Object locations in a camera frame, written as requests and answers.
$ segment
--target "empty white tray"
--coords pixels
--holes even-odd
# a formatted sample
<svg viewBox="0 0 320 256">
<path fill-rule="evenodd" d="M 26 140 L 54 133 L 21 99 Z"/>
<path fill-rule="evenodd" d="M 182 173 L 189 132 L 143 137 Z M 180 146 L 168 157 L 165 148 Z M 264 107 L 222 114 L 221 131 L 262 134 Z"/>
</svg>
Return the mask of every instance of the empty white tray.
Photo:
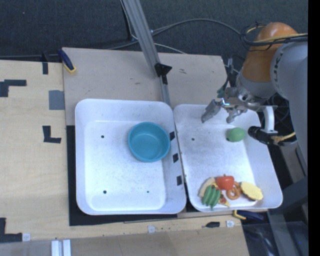
<svg viewBox="0 0 320 256">
<path fill-rule="evenodd" d="M 162 126 L 170 151 L 156 162 L 128 147 L 141 122 Z M 75 108 L 76 201 L 89 215 L 176 214 L 186 192 L 172 109 L 164 102 L 84 99 Z"/>
<path fill-rule="evenodd" d="M 228 113 L 221 109 L 217 115 L 201 122 L 206 105 L 182 104 L 174 108 L 174 120 L 181 151 L 188 196 L 191 204 L 201 212 L 226 210 L 272 209 L 281 205 L 282 190 L 268 151 L 268 147 L 246 134 L 239 142 L 226 140 L 229 129 L 240 127 L 248 130 L 260 127 L 256 112 L 248 110 L 228 124 Z M 217 204 L 213 210 L 205 206 L 198 196 L 203 182 L 210 177 L 234 176 L 237 182 L 250 182 L 263 193 L 260 201 L 251 201 L 241 195 L 229 200 L 230 208 Z"/>
</svg>

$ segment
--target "wooden table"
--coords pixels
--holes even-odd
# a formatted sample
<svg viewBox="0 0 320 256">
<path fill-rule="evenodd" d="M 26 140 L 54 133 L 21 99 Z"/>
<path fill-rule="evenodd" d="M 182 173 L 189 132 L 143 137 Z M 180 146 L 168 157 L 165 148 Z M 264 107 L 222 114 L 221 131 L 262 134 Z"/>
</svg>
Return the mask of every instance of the wooden table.
<svg viewBox="0 0 320 256">
<path fill-rule="evenodd" d="M 94 55 L 101 53 L 98 50 L 83 51 Z M 66 52 L 72 57 L 76 50 L 66 49 Z M 104 57 L 115 53 L 116 51 L 104 53 Z M 125 58 L 123 52 L 118 53 L 122 58 Z M 141 54 L 141 52 L 133 53 L 143 62 Z M 200 78 L 202 79 L 199 85 L 204 86 L 205 97 L 198 100 L 197 97 L 192 97 L 189 100 L 192 100 L 192 103 L 208 104 L 214 95 L 209 95 L 207 92 L 216 91 L 216 88 L 210 87 L 209 83 L 219 87 L 226 79 L 223 62 L 218 56 L 182 57 L 182 55 L 163 53 L 163 55 L 160 54 L 160 58 L 167 60 L 167 62 L 163 62 L 166 65 L 174 65 L 175 61 L 184 64 L 178 66 L 174 72 L 172 71 L 171 76 L 168 75 L 169 84 L 172 81 L 176 81 L 175 84 L 177 84 L 179 78 L 183 78 L 182 83 L 186 83 L 186 81 L 194 83 Z M 184 62 L 186 58 L 193 61 L 194 67 L 198 66 L 198 63 L 202 63 L 203 66 L 193 70 L 188 69 L 189 66 Z M 69 86 L 70 78 L 73 75 L 78 76 L 80 80 L 83 79 L 81 70 L 85 68 L 85 65 L 92 64 L 80 62 L 76 57 L 71 59 L 74 60 L 77 67 L 75 74 L 66 73 L 61 63 L 49 62 L 47 64 L 48 74 L 44 74 L 41 62 L 0 61 L 0 82 L 26 80 L 26 86 L 9 86 L 8 97 L 0 97 L 0 217 L 6 218 L 6 234 L 28 233 L 32 241 L 63 239 L 76 241 L 76 239 L 87 238 L 85 240 L 87 242 L 90 241 L 89 238 L 111 239 L 114 236 L 123 237 L 123 235 L 135 234 L 135 237 L 128 236 L 128 238 L 119 239 L 142 241 L 142 236 L 150 235 L 148 234 L 148 226 L 154 226 L 156 234 L 162 234 L 159 236 L 165 236 L 173 244 L 177 255 L 194 255 L 194 251 L 188 250 L 188 247 L 191 246 L 188 243 L 190 240 L 194 241 L 193 248 L 198 248 L 199 252 L 212 252 L 213 248 L 222 250 L 220 245 L 224 245 L 224 250 L 228 255 L 228 250 L 233 251 L 234 248 L 225 246 L 226 241 L 234 239 L 238 250 L 237 255 L 249 255 L 240 220 L 227 213 L 225 213 L 227 215 L 212 215 L 202 212 L 181 212 L 175 219 L 69 226 L 66 125 L 74 124 L 72 112 L 75 103 L 83 98 L 85 93 L 88 93 L 88 97 L 91 98 L 94 98 L 97 93 L 99 98 L 103 98 L 107 94 L 109 99 L 136 99 L 134 93 L 110 94 L 113 85 L 118 83 L 115 77 L 124 79 L 121 75 L 114 75 L 114 78 L 108 80 L 113 81 L 113 85 L 109 87 L 111 89 L 105 90 L 105 94 L 98 91 L 93 92 L 88 84 L 87 87 L 80 90 L 81 93 L 74 92 L 74 87 Z M 106 67 L 99 66 L 93 73 L 99 73 L 103 68 Z M 210 73 L 206 80 L 203 74 L 208 70 Z M 193 76 L 184 77 L 188 72 Z M 135 86 L 154 79 L 148 74 L 143 73 L 141 76 L 136 72 L 126 73 L 126 78 Z M 183 94 L 190 93 L 190 91 L 183 92 L 174 88 L 171 90 L 171 101 L 175 105 L 183 101 Z M 52 91 L 64 92 L 65 110 L 50 109 L 49 94 Z M 160 91 L 153 95 L 149 94 L 147 100 L 159 100 L 159 97 Z M 44 142 L 43 126 L 50 126 L 50 136 L 61 138 L 60 143 Z M 234 227 L 226 227 L 226 221 L 229 220 L 234 222 Z M 204 228 L 209 222 L 220 222 L 218 232 L 215 228 Z M 211 236 L 216 238 L 216 242 L 210 239 Z M 205 243 L 206 247 L 202 248 L 201 243 Z M 20 243 L 15 244 L 7 244 L 6 246 L 22 246 L 18 245 Z"/>
</svg>

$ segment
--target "tray containing toy food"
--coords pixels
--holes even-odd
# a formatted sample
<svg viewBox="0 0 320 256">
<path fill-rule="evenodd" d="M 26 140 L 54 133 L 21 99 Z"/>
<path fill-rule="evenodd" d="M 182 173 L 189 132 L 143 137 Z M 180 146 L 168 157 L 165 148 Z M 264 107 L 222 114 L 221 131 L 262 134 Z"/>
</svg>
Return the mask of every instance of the tray containing toy food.
<svg viewBox="0 0 320 256">
<path fill-rule="evenodd" d="M 221 109 L 202 123 L 205 108 L 181 104 L 173 110 L 191 204 L 201 212 L 279 207 L 283 194 L 268 147 L 247 133 L 261 126 L 257 113 L 248 110 L 227 123 Z"/>
</svg>

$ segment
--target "blue bowl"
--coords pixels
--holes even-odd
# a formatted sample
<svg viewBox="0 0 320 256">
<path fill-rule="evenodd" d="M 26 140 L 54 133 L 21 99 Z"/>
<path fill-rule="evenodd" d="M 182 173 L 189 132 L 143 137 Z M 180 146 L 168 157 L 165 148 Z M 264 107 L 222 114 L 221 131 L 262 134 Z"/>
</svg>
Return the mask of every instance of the blue bowl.
<svg viewBox="0 0 320 256">
<path fill-rule="evenodd" d="M 142 162 L 161 160 L 170 150 L 167 131 L 153 122 L 141 122 L 132 127 L 128 144 L 131 153 Z"/>
</svg>

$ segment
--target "red toy tomato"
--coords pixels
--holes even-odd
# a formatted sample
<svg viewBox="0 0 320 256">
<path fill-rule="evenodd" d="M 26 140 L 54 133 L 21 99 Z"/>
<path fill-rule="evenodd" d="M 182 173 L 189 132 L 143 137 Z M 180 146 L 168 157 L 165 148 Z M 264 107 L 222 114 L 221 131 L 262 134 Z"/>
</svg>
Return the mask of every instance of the red toy tomato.
<svg viewBox="0 0 320 256">
<path fill-rule="evenodd" d="M 217 177 L 215 182 L 221 190 L 232 190 L 235 184 L 235 178 L 224 174 L 221 177 Z"/>
</svg>

